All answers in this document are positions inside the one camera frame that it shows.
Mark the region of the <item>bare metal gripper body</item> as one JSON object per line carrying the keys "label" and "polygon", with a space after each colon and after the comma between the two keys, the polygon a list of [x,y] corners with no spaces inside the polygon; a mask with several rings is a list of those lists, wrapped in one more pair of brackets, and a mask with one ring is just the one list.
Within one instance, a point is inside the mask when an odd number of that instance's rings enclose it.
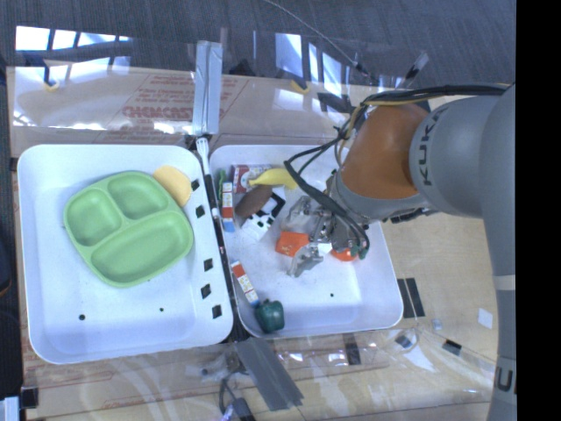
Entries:
{"label": "bare metal gripper body", "polygon": [[309,239],[313,243],[330,245],[337,252],[367,252],[367,236],[351,218],[327,210],[315,210],[311,215]]}

